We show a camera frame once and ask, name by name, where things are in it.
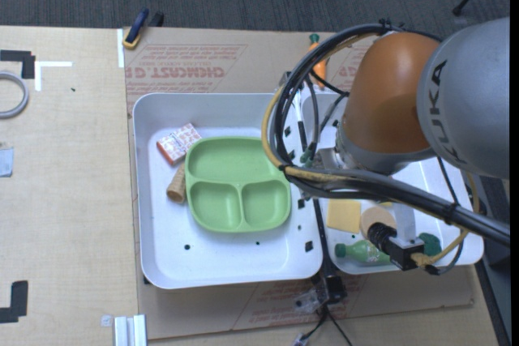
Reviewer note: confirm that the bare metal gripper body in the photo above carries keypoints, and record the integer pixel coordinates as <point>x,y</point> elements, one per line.
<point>329,159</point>

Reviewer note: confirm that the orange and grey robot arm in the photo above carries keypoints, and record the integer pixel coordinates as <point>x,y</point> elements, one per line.
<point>405,93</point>

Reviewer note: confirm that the yellow cheese slice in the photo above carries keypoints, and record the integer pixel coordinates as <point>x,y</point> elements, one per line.
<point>344,215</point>

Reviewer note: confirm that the tan round biscuit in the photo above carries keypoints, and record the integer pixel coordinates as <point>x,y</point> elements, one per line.
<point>375,216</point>

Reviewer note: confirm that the orange carrot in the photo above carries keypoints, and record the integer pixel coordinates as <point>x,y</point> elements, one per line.
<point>320,69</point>

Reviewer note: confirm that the green plastic bottle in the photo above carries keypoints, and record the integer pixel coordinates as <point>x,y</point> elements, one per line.
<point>365,252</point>

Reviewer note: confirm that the green divided plate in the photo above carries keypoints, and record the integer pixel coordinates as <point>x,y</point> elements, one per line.
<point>227,162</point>

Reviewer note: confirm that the white plastic tray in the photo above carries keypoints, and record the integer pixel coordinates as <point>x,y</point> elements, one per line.
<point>227,255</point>
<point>430,178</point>

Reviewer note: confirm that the dark green broccoli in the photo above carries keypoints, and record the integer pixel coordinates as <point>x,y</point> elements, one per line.
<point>432,242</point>

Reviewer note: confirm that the orange and white carton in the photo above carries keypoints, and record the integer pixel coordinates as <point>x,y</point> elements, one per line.
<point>176,143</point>

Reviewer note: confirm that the tan ice cream cone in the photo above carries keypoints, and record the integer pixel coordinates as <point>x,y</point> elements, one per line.
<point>177,186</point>

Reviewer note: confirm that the brown cardboard board red print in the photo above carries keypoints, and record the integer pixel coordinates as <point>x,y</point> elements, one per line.
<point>182,65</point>

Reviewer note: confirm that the white tape roll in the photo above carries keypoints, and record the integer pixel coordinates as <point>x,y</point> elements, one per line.
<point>23,99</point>

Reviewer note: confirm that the black cylinder on white bracket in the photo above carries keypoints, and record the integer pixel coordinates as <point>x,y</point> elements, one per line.
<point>401,251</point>

